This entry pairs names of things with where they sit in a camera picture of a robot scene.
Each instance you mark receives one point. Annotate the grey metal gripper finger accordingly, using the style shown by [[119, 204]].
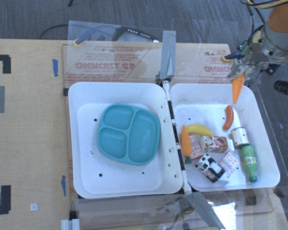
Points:
[[233, 72], [249, 75]]

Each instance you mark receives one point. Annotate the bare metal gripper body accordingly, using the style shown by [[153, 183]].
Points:
[[259, 54]]

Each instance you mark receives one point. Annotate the orange carrot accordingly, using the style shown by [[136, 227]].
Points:
[[237, 87], [186, 142]]

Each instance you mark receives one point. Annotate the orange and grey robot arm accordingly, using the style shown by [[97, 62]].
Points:
[[279, 15]]

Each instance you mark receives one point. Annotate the white plastic tray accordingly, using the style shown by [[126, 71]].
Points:
[[259, 118], [86, 152]]

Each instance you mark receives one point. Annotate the orange sausage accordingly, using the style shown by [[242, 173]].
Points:
[[228, 117]]

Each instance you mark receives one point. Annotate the white can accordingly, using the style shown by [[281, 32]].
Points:
[[240, 136]]

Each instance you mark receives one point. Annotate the yellow banana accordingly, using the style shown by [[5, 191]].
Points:
[[199, 129]]

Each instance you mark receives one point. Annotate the brown and white carton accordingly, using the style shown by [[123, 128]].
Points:
[[216, 144]]

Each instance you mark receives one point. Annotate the thin black and white rod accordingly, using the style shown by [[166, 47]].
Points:
[[174, 128]]

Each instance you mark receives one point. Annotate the green bottle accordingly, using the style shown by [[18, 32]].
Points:
[[249, 160]]

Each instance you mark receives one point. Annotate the red and white packet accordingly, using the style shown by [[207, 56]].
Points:
[[196, 150], [230, 164]]

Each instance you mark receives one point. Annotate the black and white cow carton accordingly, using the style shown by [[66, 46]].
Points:
[[208, 166]]

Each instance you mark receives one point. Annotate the blue divided plate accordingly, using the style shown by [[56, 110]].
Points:
[[139, 138]]

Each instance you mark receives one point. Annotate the brown cardboard board, red print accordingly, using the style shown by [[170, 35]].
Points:
[[105, 66]]

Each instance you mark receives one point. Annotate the black cylinder on white bracket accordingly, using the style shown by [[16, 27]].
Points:
[[282, 87]]

